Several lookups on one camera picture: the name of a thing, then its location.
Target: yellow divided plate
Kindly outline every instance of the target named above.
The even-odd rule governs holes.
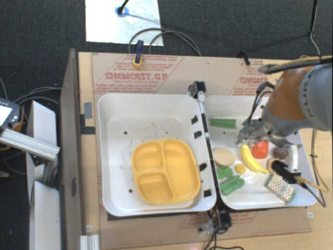
[[[138,145],[132,154],[132,169],[141,198],[153,205],[184,202],[200,191],[193,153],[186,143],[177,139]]]

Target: red object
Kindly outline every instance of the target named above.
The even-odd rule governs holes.
[[[258,159],[262,159],[268,156],[268,142],[262,140],[254,144],[252,148],[252,156]]]

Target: white plastic tray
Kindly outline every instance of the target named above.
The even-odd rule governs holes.
[[[261,105],[266,103],[267,98],[263,98],[262,100],[263,103],[261,103]],[[226,147],[231,150],[236,157],[234,165],[243,164],[240,150],[236,147],[236,140],[239,129],[242,128],[242,122],[250,114],[253,101],[254,97],[209,96],[204,103],[212,148],[215,149],[217,147]],[[259,118],[261,116],[260,106],[258,106],[253,118]],[[237,129],[226,129],[210,126],[209,119],[215,117],[236,119]],[[299,133],[296,135],[290,135],[287,137],[287,139],[294,144],[303,145]],[[269,143],[270,154],[268,155],[268,158],[272,156],[271,152],[273,148],[274,145]],[[302,176],[314,182],[310,164],[303,146],[298,150],[298,154],[299,170],[302,172]],[[266,160],[268,158],[258,159],[258,161],[261,163],[261,165],[263,165],[263,167],[266,167]],[[232,168],[234,175],[238,175],[238,173],[236,173],[234,170],[234,165],[230,167]],[[307,190],[303,189],[297,184],[293,184],[292,186],[295,187],[295,196],[290,202],[284,203],[282,200],[268,191],[264,186],[269,178],[269,175],[270,174],[264,174],[261,172],[252,172],[247,169],[246,173],[242,175],[243,179],[245,180],[243,187],[237,189],[228,196],[223,196],[220,192],[222,200],[228,207],[236,210],[311,206],[316,202],[316,199]]]
[[[198,121],[191,124],[197,116]],[[211,209],[216,201],[208,148],[198,103],[186,95],[110,93],[98,102],[102,189],[105,209],[115,216],[198,212]],[[194,138],[201,131],[202,136]],[[131,155],[147,141],[176,138],[191,148],[199,172],[199,194],[186,202],[151,205],[141,199],[134,182]],[[212,195],[204,197],[210,189]]]

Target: silver metal bar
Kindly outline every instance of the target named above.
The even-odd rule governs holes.
[[[3,129],[0,133],[0,143],[50,161],[54,161],[60,151],[60,147],[56,145],[45,143],[41,140],[10,129]]]

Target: yellow banana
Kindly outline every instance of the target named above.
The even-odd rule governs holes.
[[[247,144],[244,144],[240,148],[240,154],[242,159],[244,160],[246,166],[253,172],[263,172],[268,173],[267,169],[264,169],[258,161],[252,156],[251,150]]]

